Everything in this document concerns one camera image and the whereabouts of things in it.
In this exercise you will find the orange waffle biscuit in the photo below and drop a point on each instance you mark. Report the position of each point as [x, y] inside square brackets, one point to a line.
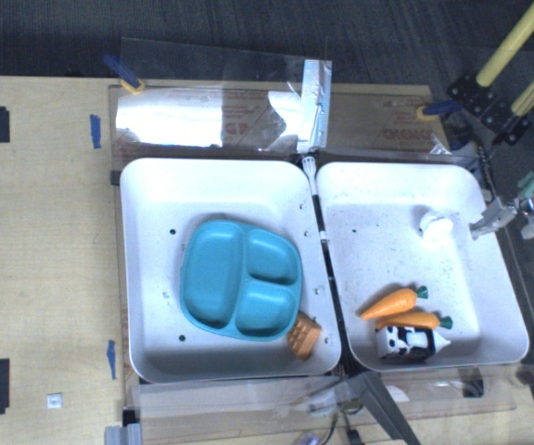
[304, 336]

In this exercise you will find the black and white milk carton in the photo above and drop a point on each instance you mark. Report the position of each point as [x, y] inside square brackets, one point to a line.
[406, 343]

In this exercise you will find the white lumpy object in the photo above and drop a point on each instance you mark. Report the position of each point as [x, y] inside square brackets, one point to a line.
[436, 227]

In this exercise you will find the orange carrot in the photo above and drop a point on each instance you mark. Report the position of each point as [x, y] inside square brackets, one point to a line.
[390, 304]
[410, 319]

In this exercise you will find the small white square tile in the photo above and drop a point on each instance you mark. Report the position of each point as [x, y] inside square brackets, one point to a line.
[54, 401]

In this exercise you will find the blue divided plate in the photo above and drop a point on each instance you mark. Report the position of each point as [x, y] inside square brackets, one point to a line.
[216, 271]

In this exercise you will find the white plastic tray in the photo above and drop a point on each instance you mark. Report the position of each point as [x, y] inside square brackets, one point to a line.
[156, 248]
[387, 258]

